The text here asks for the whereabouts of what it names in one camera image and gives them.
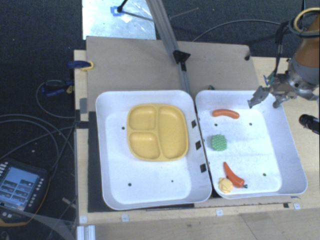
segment white tray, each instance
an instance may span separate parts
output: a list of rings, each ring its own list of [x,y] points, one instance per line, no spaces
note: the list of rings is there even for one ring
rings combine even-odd
[[[275,98],[271,95],[249,109],[247,100],[253,93],[204,90],[195,98],[214,189],[226,199],[301,194],[307,189],[307,179],[285,112],[282,106],[273,108]],[[211,112],[217,109],[236,111],[240,118],[213,117]],[[211,136],[217,134],[227,139],[224,151],[211,147]],[[248,188],[220,191],[219,178],[226,177],[223,162],[245,180]]]
[[[130,151],[127,131],[129,110],[139,104],[160,103],[179,108],[186,119],[189,149],[175,161],[144,161]],[[128,210],[202,202],[212,192],[206,168],[194,102],[181,90],[109,91],[96,100],[102,194],[115,210]]]

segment green toy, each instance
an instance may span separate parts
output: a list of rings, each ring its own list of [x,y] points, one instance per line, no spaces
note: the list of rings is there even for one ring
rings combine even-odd
[[[211,137],[211,146],[216,151],[223,151],[227,149],[227,140],[224,135],[217,134]]]

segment yellow plate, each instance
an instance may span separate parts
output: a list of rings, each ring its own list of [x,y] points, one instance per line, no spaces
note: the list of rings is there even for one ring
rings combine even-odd
[[[188,129],[182,111],[168,104],[141,104],[128,113],[127,139],[131,152],[147,161],[172,161],[188,151]]]

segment toy sausage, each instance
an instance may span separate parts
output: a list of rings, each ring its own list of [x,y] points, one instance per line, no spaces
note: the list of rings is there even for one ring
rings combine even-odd
[[[212,115],[214,117],[219,117],[219,116],[227,116],[233,119],[238,119],[240,117],[239,113],[229,110],[229,109],[217,109],[212,112]]]

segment black carpet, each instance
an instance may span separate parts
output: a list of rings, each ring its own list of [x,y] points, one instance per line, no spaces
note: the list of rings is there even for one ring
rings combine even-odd
[[[306,0],[306,7],[318,7],[320,0]],[[243,19],[284,22],[294,17],[302,0],[163,0],[170,16],[199,8],[171,20],[179,41],[192,41],[198,35],[219,24]],[[274,57],[276,25],[267,23],[235,23],[213,30],[198,42],[248,45],[253,56]],[[291,57],[299,40],[287,35],[283,56]],[[73,50],[84,49],[82,40],[82,0],[0,0],[0,116],[26,114],[41,118],[57,128],[70,127],[73,119],[61,119],[44,113],[36,102],[38,86],[52,79],[72,79],[67,62],[73,60]],[[73,116],[73,95],[62,93],[54,97],[39,95],[39,101],[50,112]],[[27,122],[0,124],[0,156],[45,132]],[[55,135],[59,148],[65,141]],[[13,152],[10,157],[33,166],[50,169],[56,161],[53,141],[43,138]],[[75,198],[74,155],[66,147],[56,176],[39,214],[59,218],[68,207],[62,198]],[[63,219],[73,221],[70,208]],[[51,229],[32,221],[18,228],[0,228],[10,239],[46,239]],[[57,234],[52,239],[60,239]]]

